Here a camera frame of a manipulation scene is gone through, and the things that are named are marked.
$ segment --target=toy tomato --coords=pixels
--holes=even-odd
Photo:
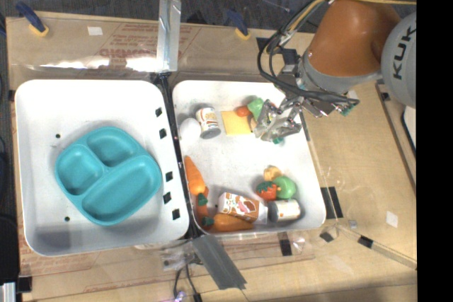
[[[255,193],[265,201],[271,202],[277,199],[278,190],[280,190],[280,188],[277,186],[277,184],[273,183],[272,181],[265,181],[258,184]]]

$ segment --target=white can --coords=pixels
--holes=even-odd
[[[200,108],[195,113],[195,119],[197,119],[198,123],[200,124],[200,137],[202,139],[211,139],[212,137],[216,137],[221,133],[219,121],[217,120],[217,116],[215,115],[214,108]]]
[[[268,216],[273,223],[295,220],[300,217],[300,214],[300,205],[296,199],[268,202]]]

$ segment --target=white egg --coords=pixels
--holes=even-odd
[[[183,143],[192,143],[200,138],[201,126],[195,118],[186,118],[181,122],[179,134]]]

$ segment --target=yellow clamp tip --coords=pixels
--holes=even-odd
[[[39,37],[45,37],[49,33],[49,28],[46,25],[44,25],[44,28],[45,28],[44,31],[40,32],[37,28],[33,27],[32,24],[28,25],[28,29],[30,29],[32,32],[34,32]]]
[[[250,33],[247,34],[247,35],[243,34],[243,33],[239,30],[239,28],[236,28],[235,32],[236,32],[236,34],[238,35],[238,37],[240,37],[240,38],[243,39],[243,40],[247,40],[247,39],[249,39],[250,36],[251,36]]]

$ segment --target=hole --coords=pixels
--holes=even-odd
[[[179,209],[175,209],[173,210],[172,212],[172,215],[173,215],[173,220],[177,219],[180,217],[180,214],[179,214]]]
[[[171,200],[171,194],[170,194],[170,192],[167,192],[164,195],[164,204],[167,204],[170,200]]]

